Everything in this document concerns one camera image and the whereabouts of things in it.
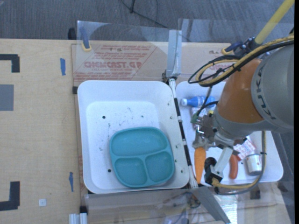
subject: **gray square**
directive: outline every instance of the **gray square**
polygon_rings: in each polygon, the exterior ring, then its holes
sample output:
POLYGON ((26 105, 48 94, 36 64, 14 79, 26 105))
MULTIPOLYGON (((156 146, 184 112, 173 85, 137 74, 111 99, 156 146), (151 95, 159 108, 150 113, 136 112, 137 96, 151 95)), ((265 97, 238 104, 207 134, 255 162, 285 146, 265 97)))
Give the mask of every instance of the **gray square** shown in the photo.
POLYGON ((14 85, 0 84, 0 111, 14 110, 14 85))

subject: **metal can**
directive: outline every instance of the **metal can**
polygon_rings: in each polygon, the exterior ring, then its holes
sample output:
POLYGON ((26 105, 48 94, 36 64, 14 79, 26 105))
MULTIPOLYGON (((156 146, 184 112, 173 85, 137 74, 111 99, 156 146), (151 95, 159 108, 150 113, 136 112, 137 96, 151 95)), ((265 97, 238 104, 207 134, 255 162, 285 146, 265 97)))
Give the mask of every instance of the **metal can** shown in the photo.
POLYGON ((245 158, 248 174, 250 176, 259 175, 262 172, 262 160, 259 154, 250 154, 245 158))

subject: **sausage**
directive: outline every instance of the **sausage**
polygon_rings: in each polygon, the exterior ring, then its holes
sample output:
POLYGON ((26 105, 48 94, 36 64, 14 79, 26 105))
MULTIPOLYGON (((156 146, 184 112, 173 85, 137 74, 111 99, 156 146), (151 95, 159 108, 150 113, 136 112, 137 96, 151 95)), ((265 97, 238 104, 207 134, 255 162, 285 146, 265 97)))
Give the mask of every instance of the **sausage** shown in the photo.
POLYGON ((238 159, 236 155, 231 155, 230 159, 229 159, 229 166, 230 166, 230 170, 229 170, 229 178, 230 179, 235 179, 238 175, 238 159))

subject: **gray carpet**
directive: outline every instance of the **gray carpet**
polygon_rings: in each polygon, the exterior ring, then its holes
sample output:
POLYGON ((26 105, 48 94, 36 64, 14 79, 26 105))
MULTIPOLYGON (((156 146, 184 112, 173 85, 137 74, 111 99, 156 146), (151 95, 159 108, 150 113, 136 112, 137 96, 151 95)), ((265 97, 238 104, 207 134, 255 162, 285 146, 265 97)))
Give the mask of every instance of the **gray carpet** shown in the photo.
MULTIPOLYGON (((284 0, 135 0, 135 13, 130 13, 128 7, 131 1, 0 0, 0 38, 68 39, 69 28, 76 28, 77 21, 95 21, 182 28, 186 41, 233 43, 256 36, 284 0), (188 27, 190 22, 193 24, 192 30, 188 27)), ((265 41, 288 35, 293 25, 294 6, 265 41)), ((98 31, 94 38, 115 38, 115 32, 121 31, 98 31)), ((284 195, 294 221, 293 134, 278 135, 276 139, 285 169, 281 180, 287 187, 284 195)))

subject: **yellow pole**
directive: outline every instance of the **yellow pole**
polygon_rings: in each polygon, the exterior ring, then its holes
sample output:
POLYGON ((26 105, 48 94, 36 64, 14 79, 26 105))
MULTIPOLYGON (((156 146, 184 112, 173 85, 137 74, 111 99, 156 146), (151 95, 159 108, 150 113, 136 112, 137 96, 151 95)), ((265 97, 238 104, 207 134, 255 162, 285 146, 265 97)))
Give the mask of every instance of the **yellow pole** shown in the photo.
POLYGON ((256 44, 262 44, 269 33, 274 29, 274 27, 279 23, 279 21, 283 18, 286 12, 291 8, 294 4, 295 0, 284 0, 275 14, 270 18, 268 23, 264 26, 264 28, 260 31, 260 33, 256 36, 254 41, 256 44))

